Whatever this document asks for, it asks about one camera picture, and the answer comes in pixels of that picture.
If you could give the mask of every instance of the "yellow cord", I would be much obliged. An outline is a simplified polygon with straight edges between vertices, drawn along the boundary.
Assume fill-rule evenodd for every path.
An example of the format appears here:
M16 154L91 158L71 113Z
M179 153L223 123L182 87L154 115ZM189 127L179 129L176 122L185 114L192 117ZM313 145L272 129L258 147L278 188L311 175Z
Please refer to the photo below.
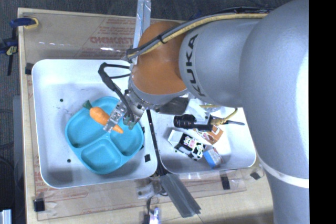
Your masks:
M141 54L146 54L146 53L156 49L158 46L160 46L164 43L167 43L169 40L171 40L171 39L187 32L187 31L189 31L193 28L196 28L200 25L203 25L203 24L207 24L207 23L214 22L214 21L217 21L217 20L228 20L228 19L262 19L262 18L266 17L267 15L268 15L267 13L242 13L242 14L224 14L224 15L217 15L217 16L204 18L204 19L201 19L201 20L199 20L197 22L194 22L190 25L187 25L186 27L176 31L175 33L172 33L171 35L165 37L162 40L163 42L159 41L152 48L142 52ZM135 54L136 54L136 52L128 55L128 57L132 57Z
M228 119L232 118L232 116L234 116L237 113L238 109L235 108L235 111L232 112L229 116L222 118L222 119L213 119L211 121L211 125L222 125L225 124L227 122Z

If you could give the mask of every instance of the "orange carrot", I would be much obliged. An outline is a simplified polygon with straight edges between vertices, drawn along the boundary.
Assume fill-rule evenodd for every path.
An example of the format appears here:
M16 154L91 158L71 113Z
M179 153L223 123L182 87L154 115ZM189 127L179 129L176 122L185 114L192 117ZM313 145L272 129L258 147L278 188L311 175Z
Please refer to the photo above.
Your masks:
M86 101L83 106L90 110L90 117L93 118L96 122L104 126L107 124L110 116L102 108L98 106L92 107L89 101ZM124 132L123 129L117 124L113 127L113 130L120 134Z

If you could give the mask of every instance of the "yellow clamp pad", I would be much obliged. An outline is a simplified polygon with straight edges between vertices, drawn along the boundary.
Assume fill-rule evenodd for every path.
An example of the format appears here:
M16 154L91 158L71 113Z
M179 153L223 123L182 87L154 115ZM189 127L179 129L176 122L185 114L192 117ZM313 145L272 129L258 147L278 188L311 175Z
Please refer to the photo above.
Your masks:
M25 29L32 29L32 28L37 27L37 26L38 26L38 20L37 20L36 18L32 18L32 20L35 21L35 24L33 24L33 25L24 25L23 27L24 27Z

